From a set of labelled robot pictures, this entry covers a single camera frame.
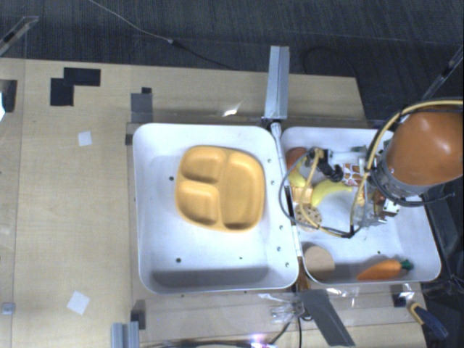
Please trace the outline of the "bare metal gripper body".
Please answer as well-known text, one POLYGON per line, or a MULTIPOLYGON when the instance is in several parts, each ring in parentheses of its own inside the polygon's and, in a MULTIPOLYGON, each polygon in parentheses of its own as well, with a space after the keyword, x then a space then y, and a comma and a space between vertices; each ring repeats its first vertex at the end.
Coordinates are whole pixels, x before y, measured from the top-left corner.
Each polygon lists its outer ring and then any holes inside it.
POLYGON ((383 225, 394 218, 400 211, 400 206, 387 199, 379 191, 369 193, 366 203, 365 226, 383 225))

